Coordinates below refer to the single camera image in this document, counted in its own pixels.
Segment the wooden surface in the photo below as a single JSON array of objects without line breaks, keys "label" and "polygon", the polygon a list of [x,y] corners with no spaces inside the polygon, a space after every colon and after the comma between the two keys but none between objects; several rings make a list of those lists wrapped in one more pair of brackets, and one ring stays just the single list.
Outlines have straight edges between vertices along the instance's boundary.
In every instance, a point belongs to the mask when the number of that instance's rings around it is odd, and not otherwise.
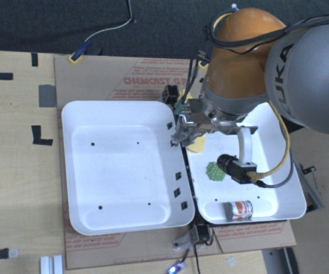
[{"label": "wooden surface", "polygon": [[[16,259],[0,260],[0,273],[38,273],[41,256],[65,255],[57,109],[39,107],[38,86],[55,85],[53,54],[0,51],[0,249],[17,248]],[[32,125],[52,146],[33,145]],[[231,257],[235,263],[228,263]],[[115,265],[65,273],[165,273],[177,261]],[[181,273],[197,273],[194,258]],[[261,251],[203,256],[201,273],[265,274]]]}]

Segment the can label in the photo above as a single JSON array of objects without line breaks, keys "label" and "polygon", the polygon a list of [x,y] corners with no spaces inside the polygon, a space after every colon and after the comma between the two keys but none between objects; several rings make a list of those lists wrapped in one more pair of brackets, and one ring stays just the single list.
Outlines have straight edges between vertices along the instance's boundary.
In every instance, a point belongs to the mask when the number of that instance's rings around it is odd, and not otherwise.
[{"label": "can label", "polygon": [[227,220],[250,219],[254,211],[250,201],[227,202],[224,208]]}]

